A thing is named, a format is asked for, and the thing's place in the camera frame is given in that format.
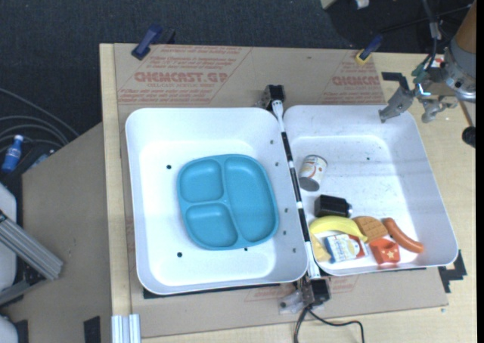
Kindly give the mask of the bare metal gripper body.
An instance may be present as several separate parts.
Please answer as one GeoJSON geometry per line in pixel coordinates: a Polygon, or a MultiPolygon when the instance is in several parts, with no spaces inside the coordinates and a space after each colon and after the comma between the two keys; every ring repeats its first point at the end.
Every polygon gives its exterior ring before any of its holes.
{"type": "Polygon", "coordinates": [[[456,97],[459,101],[476,102],[476,71],[443,64],[421,70],[414,83],[425,97],[456,97]]]}

